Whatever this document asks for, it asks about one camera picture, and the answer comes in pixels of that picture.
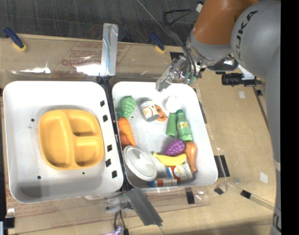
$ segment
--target white tray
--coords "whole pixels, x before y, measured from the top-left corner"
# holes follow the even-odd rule
[[[93,82],[16,81],[3,91],[10,191],[20,202],[33,203],[115,192],[123,173],[106,94]],[[40,117],[54,109],[79,109],[99,121],[105,155],[85,169],[57,170],[42,158]]]
[[[137,147],[143,152],[162,152],[167,144],[174,137],[165,134],[167,121],[147,122],[140,109],[140,104],[144,98],[150,98],[158,104],[162,110],[169,115],[165,108],[165,102],[169,96],[176,96],[183,104],[182,110],[188,121],[193,141],[197,145],[195,179],[190,182],[182,182],[179,186],[206,186],[213,184],[218,177],[218,170],[214,160],[209,136],[206,130],[203,115],[195,91],[188,85],[172,84],[162,92],[156,90],[156,84],[150,82],[119,82],[114,85],[113,90],[114,106],[116,111],[120,109],[121,99],[131,95],[137,102],[136,108],[128,118],[134,133]],[[160,163],[155,163],[158,171],[157,177],[167,177],[166,167]],[[135,176],[125,166],[129,182],[137,188],[151,188],[147,182]]]

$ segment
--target toy banana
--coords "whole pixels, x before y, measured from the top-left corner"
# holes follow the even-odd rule
[[[158,160],[166,166],[181,165],[186,160],[186,154],[185,153],[182,153],[182,154],[180,154],[178,156],[175,156],[175,157],[171,157],[171,156],[167,156],[167,155],[159,155],[156,152],[154,152],[153,156],[158,158]]]

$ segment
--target dark floor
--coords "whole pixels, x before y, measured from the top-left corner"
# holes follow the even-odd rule
[[[162,29],[162,12],[196,8],[204,0],[0,0],[0,37],[8,26],[17,33],[98,39],[104,23],[117,24],[119,41],[149,43],[154,32],[165,45],[177,45]],[[172,14],[169,21],[180,14]],[[185,41],[198,16],[193,12],[173,28]],[[0,127],[0,207],[4,204]]]

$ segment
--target orange divided plate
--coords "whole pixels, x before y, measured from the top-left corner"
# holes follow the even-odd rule
[[[83,110],[53,110],[42,115],[39,141],[45,162],[54,169],[83,169],[105,153],[97,118]]]

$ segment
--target purple grapes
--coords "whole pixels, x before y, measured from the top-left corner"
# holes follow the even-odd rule
[[[164,149],[163,154],[166,156],[174,157],[183,153],[184,148],[185,148],[184,141],[182,141],[181,139],[174,139]]]

